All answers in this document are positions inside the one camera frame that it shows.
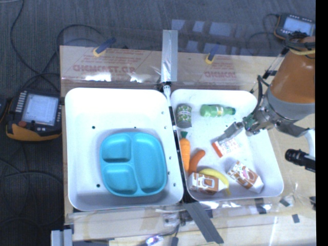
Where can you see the brown and white carton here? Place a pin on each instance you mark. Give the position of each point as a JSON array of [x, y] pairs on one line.
[[244, 175], [205, 184]]

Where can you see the orange and white carton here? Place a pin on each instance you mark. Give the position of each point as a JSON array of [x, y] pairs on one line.
[[226, 147]]

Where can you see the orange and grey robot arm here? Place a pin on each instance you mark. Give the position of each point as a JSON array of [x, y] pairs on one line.
[[292, 78]]

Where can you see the black cylinder on white bracket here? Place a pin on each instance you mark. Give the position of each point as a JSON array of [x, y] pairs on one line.
[[298, 158]]

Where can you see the orange sausage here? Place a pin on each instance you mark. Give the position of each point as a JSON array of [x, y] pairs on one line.
[[196, 161]]

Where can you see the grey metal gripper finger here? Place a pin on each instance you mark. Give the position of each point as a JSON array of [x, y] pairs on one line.
[[232, 130]]

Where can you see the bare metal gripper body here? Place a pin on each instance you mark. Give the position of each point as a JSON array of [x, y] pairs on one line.
[[271, 123]]

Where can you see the orange carrot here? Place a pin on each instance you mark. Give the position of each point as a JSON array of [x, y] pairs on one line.
[[185, 150]]

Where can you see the brown cardboard board red print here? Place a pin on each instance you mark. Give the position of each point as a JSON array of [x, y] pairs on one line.
[[77, 63]]

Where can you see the yellow banana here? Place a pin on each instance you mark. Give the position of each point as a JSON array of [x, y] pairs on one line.
[[217, 175]]

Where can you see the white plastic tray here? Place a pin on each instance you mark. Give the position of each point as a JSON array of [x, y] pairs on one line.
[[84, 111], [258, 160]]

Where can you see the green patterned can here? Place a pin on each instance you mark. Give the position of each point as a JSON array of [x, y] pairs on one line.
[[184, 115]]

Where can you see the green plastic bottle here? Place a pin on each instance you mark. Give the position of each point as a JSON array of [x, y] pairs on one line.
[[214, 110]]

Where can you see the blue divided plate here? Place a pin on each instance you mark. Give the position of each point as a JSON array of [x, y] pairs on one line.
[[133, 163]]

